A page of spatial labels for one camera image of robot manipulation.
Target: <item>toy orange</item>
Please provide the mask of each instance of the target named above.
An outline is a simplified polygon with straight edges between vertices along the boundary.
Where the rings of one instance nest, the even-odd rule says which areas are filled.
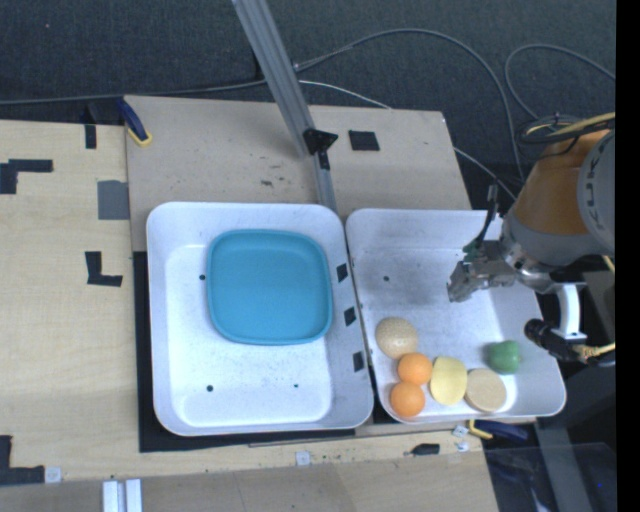
[[[400,416],[416,416],[422,411],[427,398],[422,388],[412,382],[398,382],[389,395],[391,408]]]
[[[411,352],[400,358],[397,372],[400,380],[421,386],[431,379],[433,364],[431,363],[431,359],[424,354]]]

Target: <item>beige round object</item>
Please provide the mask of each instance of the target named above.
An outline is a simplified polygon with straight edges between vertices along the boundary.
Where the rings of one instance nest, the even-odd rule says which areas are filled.
[[[376,342],[385,355],[399,359],[404,354],[418,351],[418,331],[404,318],[390,316],[376,327]]]
[[[494,412],[507,401],[507,388],[500,375],[493,370],[476,368],[469,372],[464,398],[474,409]]]
[[[467,369],[462,361],[455,357],[437,357],[429,382],[433,399],[442,405],[457,404],[464,398],[467,378]]]

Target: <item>blue plate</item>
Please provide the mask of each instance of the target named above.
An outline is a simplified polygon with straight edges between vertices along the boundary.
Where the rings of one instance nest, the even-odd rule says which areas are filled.
[[[241,343],[308,343],[325,335],[333,313],[324,251],[288,231],[217,237],[209,247],[207,299],[216,329]]]

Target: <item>green toy fruit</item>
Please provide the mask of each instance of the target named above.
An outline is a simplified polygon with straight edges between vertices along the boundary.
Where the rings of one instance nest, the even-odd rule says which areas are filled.
[[[498,373],[516,373],[520,366],[520,347],[518,343],[513,340],[506,340],[490,345],[489,366]]]

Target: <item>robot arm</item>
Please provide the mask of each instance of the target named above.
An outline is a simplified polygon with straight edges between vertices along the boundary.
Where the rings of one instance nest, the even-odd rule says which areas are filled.
[[[579,303],[571,300],[574,293],[577,296],[576,284],[557,282],[553,274],[583,256],[615,258],[614,119],[615,115],[600,116],[546,136],[550,143],[504,216],[498,240],[484,239],[497,210],[496,189],[484,228],[463,248],[465,257],[447,285],[451,302],[515,281],[540,294],[557,294],[560,326],[532,320],[525,334],[562,360],[586,361],[597,355],[594,347],[575,350],[586,347],[581,345],[586,336],[576,328]]]

